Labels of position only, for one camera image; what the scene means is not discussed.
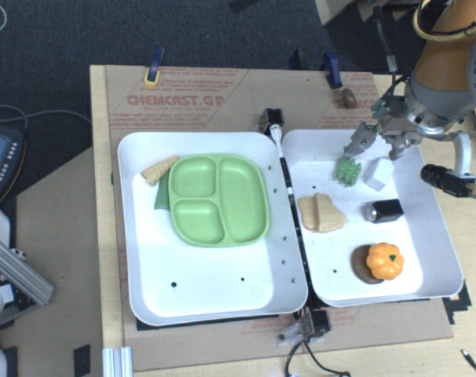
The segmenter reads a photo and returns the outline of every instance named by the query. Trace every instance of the toy pumpkin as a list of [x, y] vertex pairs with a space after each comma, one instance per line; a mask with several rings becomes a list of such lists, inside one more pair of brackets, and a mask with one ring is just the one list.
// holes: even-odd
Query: toy pumpkin
[[394, 279], [401, 274], [404, 266], [399, 248], [385, 242], [371, 246], [365, 262], [372, 275], [380, 280]]

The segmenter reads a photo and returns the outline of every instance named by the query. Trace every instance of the white eraser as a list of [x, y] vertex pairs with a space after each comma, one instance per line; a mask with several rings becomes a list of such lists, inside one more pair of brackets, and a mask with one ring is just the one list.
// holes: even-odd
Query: white eraser
[[365, 184], [376, 191], [385, 188], [394, 172], [394, 163], [388, 158], [378, 158], [373, 164], [365, 178]]

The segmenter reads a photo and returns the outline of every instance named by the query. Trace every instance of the black carpet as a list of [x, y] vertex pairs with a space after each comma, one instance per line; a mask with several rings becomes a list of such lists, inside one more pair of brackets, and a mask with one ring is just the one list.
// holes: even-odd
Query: black carpet
[[[355, 5], [322, 27], [314, 0], [0, 0], [8, 22], [0, 31], [0, 104], [27, 114], [65, 110], [90, 117], [91, 64], [150, 65], [156, 44], [163, 65], [288, 68], [300, 49], [305, 69], [317, 70], [334, 50], [343, 71], [385, 73], [372, 21]], [[423, 48], [408, 14], [385, 31], [407, 72]], [[0, 110], [0, 119], [16, 115]], [[28, 150], [11, 196], [92, 144], [90, 125], [75, 116], [29, 120]], [[12, 127], [20, 122], [10, 123]]]

